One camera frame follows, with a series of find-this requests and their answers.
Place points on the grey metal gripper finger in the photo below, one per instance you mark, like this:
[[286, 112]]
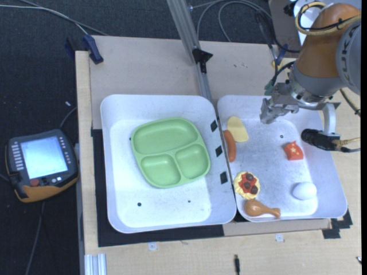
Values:
[[279, 113], [266, 112]]

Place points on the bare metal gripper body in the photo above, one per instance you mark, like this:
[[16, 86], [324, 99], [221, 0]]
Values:
[[284, 96]]

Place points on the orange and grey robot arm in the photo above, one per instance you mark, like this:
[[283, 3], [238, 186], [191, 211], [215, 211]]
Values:
[[321, 53]]

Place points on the yellow cheese slice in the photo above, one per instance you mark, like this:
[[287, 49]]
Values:
[[238, 130]]

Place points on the red wedge with yellow spots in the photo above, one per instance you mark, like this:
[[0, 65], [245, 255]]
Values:
[[294, 152]]

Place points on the orange sausage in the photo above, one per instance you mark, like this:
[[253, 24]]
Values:
[[230, 146]]

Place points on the white plastic tray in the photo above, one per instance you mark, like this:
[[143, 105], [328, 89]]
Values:
[[160, 208], [269, 165]]

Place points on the white egg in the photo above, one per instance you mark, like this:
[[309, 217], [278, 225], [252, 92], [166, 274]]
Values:
[[304, 190]]

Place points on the yellow spaghetti with meatballs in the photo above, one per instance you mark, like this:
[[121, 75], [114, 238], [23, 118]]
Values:
[[243, 192]]

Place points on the brown chicken drumstick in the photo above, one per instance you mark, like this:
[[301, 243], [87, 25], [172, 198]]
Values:
[[256, 208]]

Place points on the green divided plate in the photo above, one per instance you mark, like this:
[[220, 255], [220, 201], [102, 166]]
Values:
[[163, 136]]

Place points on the pale brown flat board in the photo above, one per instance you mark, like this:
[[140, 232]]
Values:
[[143, 73]]

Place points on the black cylinder on white bracket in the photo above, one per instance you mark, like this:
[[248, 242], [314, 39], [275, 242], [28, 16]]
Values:
[[318, 139]]

